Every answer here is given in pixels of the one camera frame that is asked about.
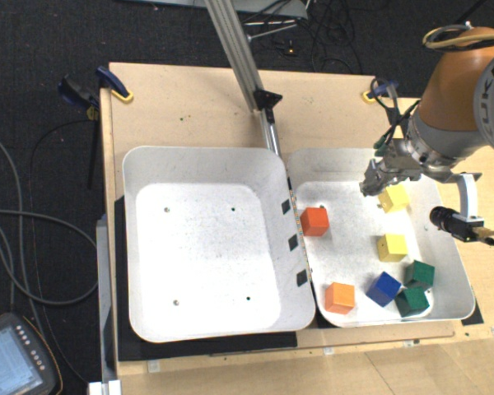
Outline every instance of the black floor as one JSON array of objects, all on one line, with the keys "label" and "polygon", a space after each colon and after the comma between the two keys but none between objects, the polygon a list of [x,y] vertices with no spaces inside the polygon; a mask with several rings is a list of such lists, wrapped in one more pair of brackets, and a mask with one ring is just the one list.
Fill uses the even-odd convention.
[{"label": "black floor", "polygon": [[[256,39],[258,67],[311,72],[315,65],[319,72],[376,75],[398,81],[401,96],[418,96],[439,59],[439,54],[422,49],[422,37],[453,23],[478,0],[333,0],[326,11],[328,1],[319,0],[311,8],[311,17],[328,29],[316,34],[318,24],[313,22],[310,29],[301,26]],[[475,26],[494,27],[494,0],[487,0],[469,19]],[[311,51],[315,36],[317,45]],[[280,50],[289,40],[297,57]],[[82,110],[59,97],[60,79],[70,73],[95,93],[96,67],[115,61],[228,66],[202,9],[111,0],[0,0],[0,141],[18,168],[24,208],[69,221],[92,236],[104,212],[101,168],[92,189],[86,186],[93,124],[59,128],[33,150],[52,128],[86,119]],[[18,208],[14,176],[1,151],[0,208]],[[0,224],[18,271],[18,220],[0,216]],[[95,250],[72,231],[26,219],[23,240],[33,291],[39,290],[35,260],[46,298],[69,299],[94,282]],[[18,293],[15,308],[32,316]],[[9,280],[0,261],[0,314],[8,310]],[[96,298],[46,311],[69,362],[86,381],[99,380]],[[40,306],[38,312],[56,350]],[[58,352],[57,360],[64,393],[84,393],[84,383]]]}]

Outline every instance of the wooden table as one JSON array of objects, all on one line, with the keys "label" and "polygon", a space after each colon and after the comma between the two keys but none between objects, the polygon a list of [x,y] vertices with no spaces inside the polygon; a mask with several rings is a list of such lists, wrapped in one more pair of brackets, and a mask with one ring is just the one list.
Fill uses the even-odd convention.
[{"label": "wooden table", "polygon": [[[106,90],[100,95],[105,204],[114,265],[114,202],[124,195],[121,166],[129,150],[146,145],[261,147],[263,138],[259,120],[247,110],[230,69],[112,63],[110,70],[135,95],[127,105]],[[270,71],[260,75],[266,89],[284,96],[275,108],[284,162],[305,147],[369,148],[388,127],[382,108],[361,99],[372,77]],[[401,109],[412,102],[401,100]],[[494,150],[480,150],[459,170],[483,172],[478,212],[486,226],[494,228]],[[439,190],[444,206],[459,209],[455,186],[439,185]],[[313,323],[297,333],[298,347],[293,350],[117,362],[123,393],[282,393],[284,388],[286,393],[331,393],[335,388],[357,390],[367,379],[366,385],[373,388],[366,393],[404,393],[399,369],[392,367],[397,362],[408,364],[414,374],[422,373],[421,385],[429,393],[436,393],[432,392],[435,379],[443,379],[443,388],[455,390],[456,383],[447,386],[453,377],[467,376],[471,384],[464,383],[464,393],[493,394],[494,370],[485,381],[479,367],[474,367],[478,362],[465,353],[475,351],[478,360],[481,356],[485,366],[494,369],[494,248],[460,242],[458,248],[485,323],[330,329]],[[115,282],[113,267],[110,274]],[[413,341],[417,348],[399,350]],[[439,361],[428,360],[432,356]],[[428,374],[425,365],[431,366],[435,376]],[[300,382],[293,380],[296,374]]]}]

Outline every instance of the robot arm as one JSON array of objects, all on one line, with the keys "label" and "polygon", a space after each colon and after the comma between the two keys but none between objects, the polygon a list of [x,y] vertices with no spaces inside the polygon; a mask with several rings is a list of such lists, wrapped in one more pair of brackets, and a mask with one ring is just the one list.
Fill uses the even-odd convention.
[{"label": "robot arm", "polygon": [[[437,41],[443,34],[463,32]],[[424,174],[440,183],[459,186],[461,210],[437,207],[431,221],[463,241],[494,245],[494,231],[483,227],[477,216],[475,181],[481,174],[455,174],[460,161],[482,146],[494,148],[494,30],[470,26],[439,28],[427,34],[426,47],[444,51],[421,101],[403,116],[390,119],[391,136],[365,172],[361,191],[380,194],[387,186]],[[400,126],[403,138],[392,138]]]}]

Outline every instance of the yellow cube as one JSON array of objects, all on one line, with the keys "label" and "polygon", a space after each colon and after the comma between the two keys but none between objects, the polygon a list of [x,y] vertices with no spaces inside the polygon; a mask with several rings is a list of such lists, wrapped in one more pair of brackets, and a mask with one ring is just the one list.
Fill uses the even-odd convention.
[{"label": "yellow cube", "polygon": [[387,187],[380,195],[379,202],[384,212],[401,211],[410,203],[410,198],[402,184]]},{"label": "yellow cube", "polygon": [[377,243],[381,262],[398,262],[408,254],[406,239],[402,234],[383,235]]}]

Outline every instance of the screen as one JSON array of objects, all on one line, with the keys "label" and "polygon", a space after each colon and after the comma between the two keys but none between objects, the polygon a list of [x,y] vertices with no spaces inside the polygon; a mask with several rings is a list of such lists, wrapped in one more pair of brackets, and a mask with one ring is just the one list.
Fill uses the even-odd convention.
[{"label": "screen", "polygon": [[22,395],[42,378],[21,349],[12,327],[0,331],[0,395]]}]

